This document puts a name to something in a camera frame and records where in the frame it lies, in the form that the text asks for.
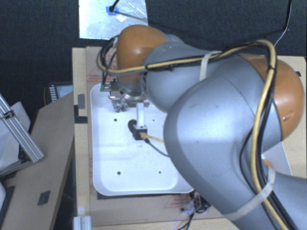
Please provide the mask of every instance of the black connector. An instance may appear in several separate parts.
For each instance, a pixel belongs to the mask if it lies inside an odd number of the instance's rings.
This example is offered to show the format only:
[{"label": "black connector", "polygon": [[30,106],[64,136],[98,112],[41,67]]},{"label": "black connector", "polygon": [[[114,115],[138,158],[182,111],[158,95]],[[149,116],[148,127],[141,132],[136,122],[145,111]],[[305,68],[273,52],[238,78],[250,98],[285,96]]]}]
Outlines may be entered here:
[{"label": "black connector", "polygon": [[141,138],[140,133],[147,133],[147,128],[146,127],[137,127],[137,121],[135,119],[132,119],[128,122],[128,128],[132,133],[132,136],[135,140],[143,140]]}]

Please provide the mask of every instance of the dark floor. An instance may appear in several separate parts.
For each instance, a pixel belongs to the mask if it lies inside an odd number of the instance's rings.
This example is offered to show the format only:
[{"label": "dark floor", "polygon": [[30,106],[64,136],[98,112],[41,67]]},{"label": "dark floor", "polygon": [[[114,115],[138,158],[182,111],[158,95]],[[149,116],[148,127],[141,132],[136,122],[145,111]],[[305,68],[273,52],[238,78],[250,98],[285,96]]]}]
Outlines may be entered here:
[{"label": "dark floor", "polygon": [[[149,24],[208,50],[282,33],[288,0],[146,0]],[[103,46],[79,38],[78,0],[0,0],[0,93],[9,104],[22,101],[34,120],[44,105],[44,88],[71,81],[71,49]],[[289,31],[279,55],[306,56],[306,0],[293,0]],[[68,176],[55,229],[69,229],[72,181]]]}]

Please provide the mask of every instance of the white strap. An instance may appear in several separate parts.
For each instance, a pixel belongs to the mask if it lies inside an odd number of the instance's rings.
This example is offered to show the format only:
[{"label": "white strap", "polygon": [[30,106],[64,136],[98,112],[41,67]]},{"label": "white strap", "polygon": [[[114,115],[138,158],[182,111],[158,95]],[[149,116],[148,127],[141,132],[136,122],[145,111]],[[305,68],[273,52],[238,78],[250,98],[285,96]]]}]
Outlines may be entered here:
[{"label": "white strap", "polygon": [[275,170],[269,167],[268,182],[265,187],[240,209],[233,213],[225,214],[224,216],[230,221],[238,220],[260,205],[273,191],[275,175]]},{"label": "white strap", "polygon": [[220,53],[220,51],[211,51],[202,58],[201,60],[201,71],[200,71],[200,81],[206,78],[208,61],[211,55]]}]

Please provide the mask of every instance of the white tray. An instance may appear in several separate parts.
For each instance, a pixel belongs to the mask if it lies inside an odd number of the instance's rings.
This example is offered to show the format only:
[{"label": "white tray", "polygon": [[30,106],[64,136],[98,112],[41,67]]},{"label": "white tray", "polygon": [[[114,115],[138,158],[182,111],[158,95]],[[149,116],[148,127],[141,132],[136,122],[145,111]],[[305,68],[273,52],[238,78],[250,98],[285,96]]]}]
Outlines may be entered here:
[{"label": "white tray", "polygon": [[[116,113],[100,84],[91,90],[93,181],[106,196],[188,193],[193,188],[183,179],[171,160],[142,140],[136,141],[128,122],[136,119],[136,108]],[[163,138],[166,114],[152,103],[145,108],[148,134]],[[166,153],[164,144],[151,142]]]}]

